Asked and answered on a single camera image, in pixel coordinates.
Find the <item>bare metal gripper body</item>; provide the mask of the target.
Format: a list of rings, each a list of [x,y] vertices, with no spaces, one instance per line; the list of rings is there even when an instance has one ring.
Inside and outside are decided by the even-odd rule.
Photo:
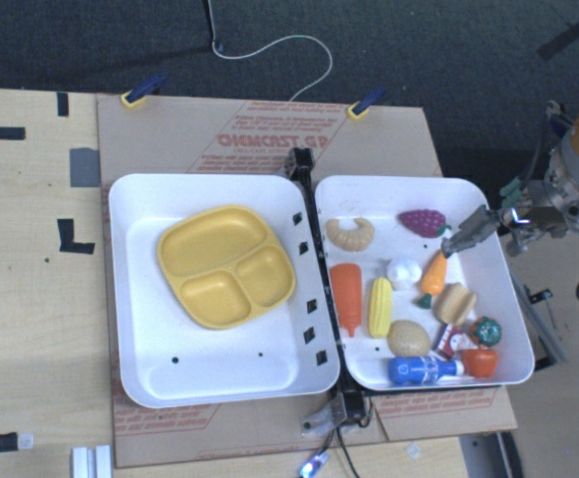
[[[542,237],[579,234],[579,189],[573,181],[513,179],[499,195],[502,226],[511,235],[506,251],[512,257]]]

